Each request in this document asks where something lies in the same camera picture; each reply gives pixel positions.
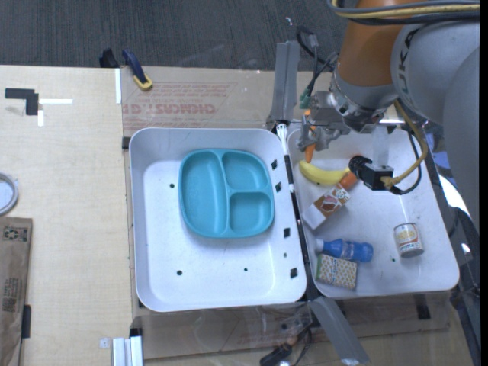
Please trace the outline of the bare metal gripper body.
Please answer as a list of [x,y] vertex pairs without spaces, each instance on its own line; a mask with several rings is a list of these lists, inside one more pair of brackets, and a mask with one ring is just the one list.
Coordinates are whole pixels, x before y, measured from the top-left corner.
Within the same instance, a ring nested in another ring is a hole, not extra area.
[[333,91],[317,91],[310,108],[314,125],[341,130],[342,134],[346,130],[371,133],[385,114],[385,108],[366,108]]

